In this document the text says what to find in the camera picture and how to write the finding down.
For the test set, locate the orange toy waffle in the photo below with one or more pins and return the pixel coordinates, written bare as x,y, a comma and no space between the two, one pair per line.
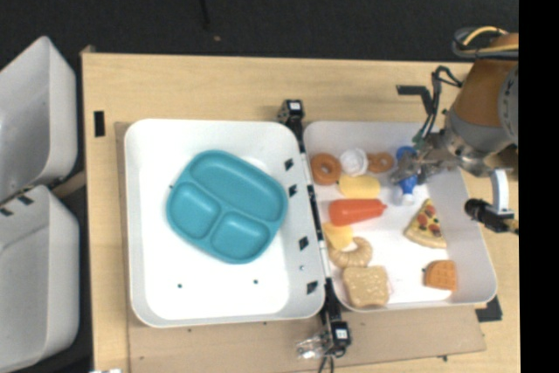
441,275

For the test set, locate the blue and white bottle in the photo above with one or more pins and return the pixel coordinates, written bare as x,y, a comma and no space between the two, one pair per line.
408,188

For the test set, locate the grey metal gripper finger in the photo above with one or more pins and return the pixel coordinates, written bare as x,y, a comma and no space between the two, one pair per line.
399,172
422,174

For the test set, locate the white plastic tray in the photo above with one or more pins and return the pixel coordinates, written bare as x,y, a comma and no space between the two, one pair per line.
397,249
209,288

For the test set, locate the orange toy sausage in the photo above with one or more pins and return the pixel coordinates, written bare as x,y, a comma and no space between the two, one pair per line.
356,212

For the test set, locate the tan toy bread slice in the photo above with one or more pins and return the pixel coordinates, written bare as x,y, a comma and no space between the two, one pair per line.
366,286

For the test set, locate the blue divided plate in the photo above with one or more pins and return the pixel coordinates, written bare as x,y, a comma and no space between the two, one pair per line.
227,205

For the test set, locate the tan toy croissant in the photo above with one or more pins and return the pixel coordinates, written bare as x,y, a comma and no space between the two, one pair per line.
356,255

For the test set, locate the black cylinder on white bracket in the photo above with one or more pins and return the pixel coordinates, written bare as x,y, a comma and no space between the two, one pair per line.
500,192

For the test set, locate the small orange doughnut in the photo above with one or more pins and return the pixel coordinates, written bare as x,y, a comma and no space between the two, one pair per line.
374,163

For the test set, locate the toy pizza slice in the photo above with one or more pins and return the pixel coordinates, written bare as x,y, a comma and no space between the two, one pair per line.
425,227

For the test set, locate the yellow toy cheese piece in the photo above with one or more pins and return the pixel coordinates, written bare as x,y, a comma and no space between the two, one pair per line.
338,235

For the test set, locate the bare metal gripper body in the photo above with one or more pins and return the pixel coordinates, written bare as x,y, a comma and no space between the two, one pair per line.
441,155

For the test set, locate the thin black and white rod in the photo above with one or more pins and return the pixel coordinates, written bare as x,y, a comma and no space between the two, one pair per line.
312,196

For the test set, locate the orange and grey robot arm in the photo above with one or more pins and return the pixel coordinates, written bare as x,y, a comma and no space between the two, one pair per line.
480,100

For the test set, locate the white round ribbed cup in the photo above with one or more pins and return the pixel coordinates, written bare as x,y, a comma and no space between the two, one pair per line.
354,161

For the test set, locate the large orange doughnut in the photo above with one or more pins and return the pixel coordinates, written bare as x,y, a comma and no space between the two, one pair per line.
318,170

